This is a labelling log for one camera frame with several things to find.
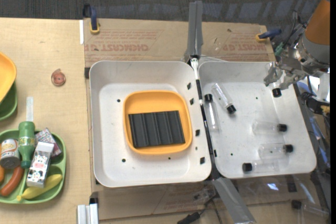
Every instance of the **green bottle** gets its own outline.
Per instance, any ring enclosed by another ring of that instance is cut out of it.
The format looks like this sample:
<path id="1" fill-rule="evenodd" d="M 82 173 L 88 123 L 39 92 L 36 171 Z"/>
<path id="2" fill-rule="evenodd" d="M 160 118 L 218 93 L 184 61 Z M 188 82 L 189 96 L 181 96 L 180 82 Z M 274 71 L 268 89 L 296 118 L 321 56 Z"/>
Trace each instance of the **green bottle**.
<path id="1" fill-rule="evenodd" d="M 32 121 L 24 121 L 19 124 L 18 144 L 18 150 L 22 156 L 21 167 L 28 169 L 35 150 L 35 124 Z"/>

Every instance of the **cow print carton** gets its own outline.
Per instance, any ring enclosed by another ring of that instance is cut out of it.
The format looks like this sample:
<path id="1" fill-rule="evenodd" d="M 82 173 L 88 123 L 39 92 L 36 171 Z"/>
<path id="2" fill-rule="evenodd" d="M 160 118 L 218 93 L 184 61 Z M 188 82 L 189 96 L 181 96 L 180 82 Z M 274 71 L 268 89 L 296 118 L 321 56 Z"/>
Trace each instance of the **cow print carton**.
<path id="1" fill-rule="evenodd" d="M 26 184 L 28 187 L 44 187 L 53 149 L 54 144 L 46 142 L 37 143 L 27 175 Z"/>

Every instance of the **blue clamp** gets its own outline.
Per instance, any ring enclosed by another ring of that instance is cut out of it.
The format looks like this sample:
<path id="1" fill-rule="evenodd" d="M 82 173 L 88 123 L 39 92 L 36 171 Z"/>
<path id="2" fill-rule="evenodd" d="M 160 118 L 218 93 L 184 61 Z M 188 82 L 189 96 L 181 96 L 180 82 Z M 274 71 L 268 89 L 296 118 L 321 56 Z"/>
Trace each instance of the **blue clamp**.
<path id="1" fill-rule="evenodd" d="M 90 17 L 91 21 L 90 25 L 90 32 L 91 34 L 98 34 L 99 33 L 99 23 L 97 22 L 97 12 L 95 7 L 90 6 L 90 4 L 85 4 L 83 8 L 83 17 Z"/>
<path id="2" fill-rule="evenodd" d="M 267 38 L 273 38 L 277 35 L 280 35 L 281 33 L 282 33 L 281 29 L 270 30 L 260 35 L 256 35 L 256 40 L 258 42 L 262 42 L 265 41 Z"/>

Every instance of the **white plastic tray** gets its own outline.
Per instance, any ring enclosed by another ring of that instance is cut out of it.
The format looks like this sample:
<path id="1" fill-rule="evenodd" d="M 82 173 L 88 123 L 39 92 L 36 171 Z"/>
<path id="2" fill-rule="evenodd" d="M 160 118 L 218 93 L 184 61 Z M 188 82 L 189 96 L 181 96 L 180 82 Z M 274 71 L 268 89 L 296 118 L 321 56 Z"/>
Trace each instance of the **white plastic tray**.
<path id="1" fill-rule="evenodd" d="M 211 86 L 222 82 L 237 109 L 234 116 L 220 108 L 215 100 L 220 119 L 221 133 L 212 133 L 215 162 L 218 171 L 227 178 L 259 177 L 269 175 L 309 173 L 315 169 L 316 155 L 311 145 L 293 85 L 274 98 L 271 89 L 263 83 L 264 62 L 204 62 L 199 66 L 203 95 Z M 257 136 L 253 134 L 253 120 L 278 121 L 288 125 L 282 136 Z M 294 151 L 288 163 L 279 171 L 244 174 L 242 164 L 259 159 L 260 144 L 292 144 Z"/>
<path id="2" fill-rule="evenodd" d="M 123 100 L 134 91 L 155 89 L 176 91 L 188 105 L 193 140 L 182 152 L 141 155 L 126 142 Z M 106 187 L 128 187 L 201 182 L 209 176 L 211 162 L 190 66 L 176 61 L 100 61 L 90 69 L 90 91 L 93 168 L 99 183 Z"/>

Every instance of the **tin can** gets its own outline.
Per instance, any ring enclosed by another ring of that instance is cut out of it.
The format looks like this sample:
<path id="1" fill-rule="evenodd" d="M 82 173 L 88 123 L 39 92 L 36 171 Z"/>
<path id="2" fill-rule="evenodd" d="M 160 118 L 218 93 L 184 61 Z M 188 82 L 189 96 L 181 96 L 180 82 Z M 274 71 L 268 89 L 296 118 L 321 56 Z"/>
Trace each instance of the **tin can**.
<path id="1" fill-rule="evenodd" d="M 0 165 L 5 169 L 13 169 L 20 165 L 17 140 L 10 138 L 1 143 Z"/>

